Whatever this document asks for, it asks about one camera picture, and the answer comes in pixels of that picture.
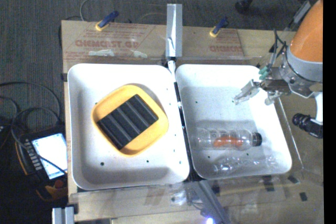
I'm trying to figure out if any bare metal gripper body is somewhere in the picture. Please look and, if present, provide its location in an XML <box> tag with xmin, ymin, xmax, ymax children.
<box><xmin>259</xmin><ymin>66</ymin><xmax>317</xmax><ymax>99</ymax></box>

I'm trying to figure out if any white plastic tray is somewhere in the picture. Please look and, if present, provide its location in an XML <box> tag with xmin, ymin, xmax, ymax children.
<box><xmin>174</xmin><ymin>63</ymin><xmax>293</xmax><ymax>181</ymax></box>
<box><xmin>67</xmin><ymin>63</ymin><xmax>191</xmax><ymax>191</ymax></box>

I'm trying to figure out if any clear plastic bottle orange label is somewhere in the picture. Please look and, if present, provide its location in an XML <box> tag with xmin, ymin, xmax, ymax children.
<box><xmin>196</xmin><ymin>126</ymin><xmax>263</xmax><ymax>152</ymax></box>

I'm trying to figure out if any brown cardboard board red print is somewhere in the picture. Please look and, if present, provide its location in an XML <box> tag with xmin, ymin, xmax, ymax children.
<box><xmin>60</xmin><ymin>19</ymin><xmax>324</xmax><ymax>221</ymax></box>

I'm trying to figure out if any crushed clear plastic bottle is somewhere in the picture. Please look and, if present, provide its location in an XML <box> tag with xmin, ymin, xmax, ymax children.
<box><xmin>213</xmin><ymin>155</ymin><xmax>278</xmax><ymax>174</ymax></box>

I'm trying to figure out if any black ribbed block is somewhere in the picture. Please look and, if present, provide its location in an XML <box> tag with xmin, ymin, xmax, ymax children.
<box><xmin>96</xmin><ymin>94</ymin><xmax>160</xmax><ymax>151</ymax></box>

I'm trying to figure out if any yellow plate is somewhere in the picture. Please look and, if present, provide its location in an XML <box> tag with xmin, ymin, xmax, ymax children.
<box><xmin>90</xmin><ymin>84</ymin><xmax>170</xmax><ymax>157</ymax></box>

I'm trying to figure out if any black cylinder on white bracket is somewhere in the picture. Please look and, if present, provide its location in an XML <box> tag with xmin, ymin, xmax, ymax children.
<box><xmin>291</xmin><ymin>91</ymin><xmax>324</xmax><ymax>140</ymax></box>

